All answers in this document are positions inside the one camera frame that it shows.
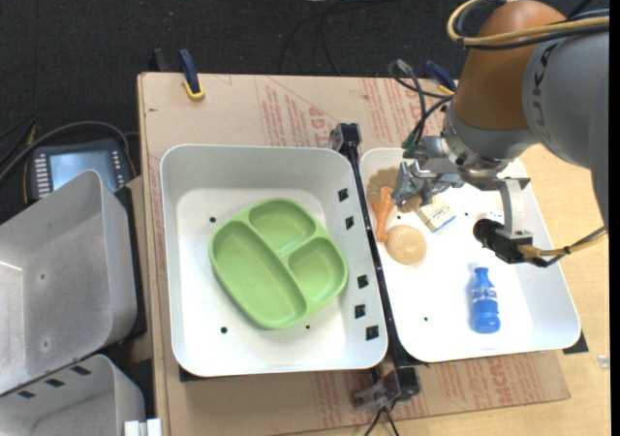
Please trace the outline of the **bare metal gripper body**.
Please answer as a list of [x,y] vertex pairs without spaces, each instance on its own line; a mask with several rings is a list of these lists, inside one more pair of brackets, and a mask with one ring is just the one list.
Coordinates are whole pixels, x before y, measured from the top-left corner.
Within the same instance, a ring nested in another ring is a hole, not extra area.
[[443,136],[424,136],[412,142],[403,149],[403,159],[414,181],[416,177],[438,178],[454,188],[469,184],[480,190],[494,189],[499,173],[509,163],[480,155],[462,140]]

